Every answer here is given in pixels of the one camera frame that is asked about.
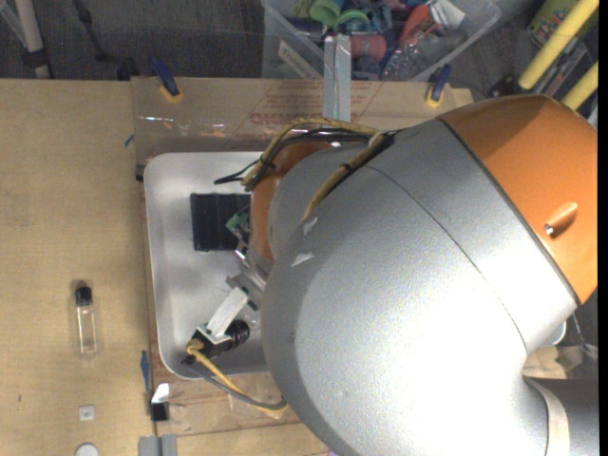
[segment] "orange object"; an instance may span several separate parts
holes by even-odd
[[[542,95],[487,100],[438,119],[485,165],[584,303],[598,286],[597,130]]]
[[[272,250],[268,239],[268,210],[281,180],[294,165],[312,153],[331,147],[326,142],[302,142],[286,145],[276,154],[272,169],[269,169],[262,180],[256,184],[251,195],[250,205],[250,247],[258,255],[273,261]]]

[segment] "blue and yellow clamp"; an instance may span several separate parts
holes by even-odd
[[[162,59],[158,57],[150,56],[148,58],[150,70],[154,76],[158,76],[161,80],[160,90],[162,95],[170,103],[177,103],[183,98],[183,93],[178,88],[178,85],[173,78],[173,74],[169,71]]]
[[[450,66],[444,65],[443,67],[437,67],[435,72],[428,78],[428,82],[431,83],[431,86],[427,93],[427,105],[437,107],[441,104],[449,72]]]

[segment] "tripod leg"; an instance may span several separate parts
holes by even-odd
[[[72,3],[74,4],[74,8],[78,13],[78,19],[85,26],[86,33],[88,34],[88,37],[93,44],[95,51],[97,52],[95,59],[97,61],[110,61],[110,57],[103,50],[102,44],[99,42],[99,39],[93,30],[93,17],[91,16],[91,12],[88,11],[88,8],[85,6],[83,0],[72,0]]]
[[[15,5],[26,40],[27,51],[24,54],[24,63],[35,69],[36,78],[50,78],[47,52],[38,28],[34,6],[31,0],[15,0]]]

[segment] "yellow pole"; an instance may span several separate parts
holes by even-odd
[[[591,93],[598,88],[598,81],[599,61],[596,61],[596,63],[587,70],[584,76],[579,79],[579,82],[572,86],[572,89],[568,91],[568,94],[563,97],[561,102],[573,110],[578,109],[579,106],[591,96]]]
[[[577,2],[520,76],[519,85],[522,89],[532,89],[598,6],[599,0],[579,0]]]

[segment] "white square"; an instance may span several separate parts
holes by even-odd
[[[81,421],[92,421],[95,419],[95,406],[79,406],[78,416]]]

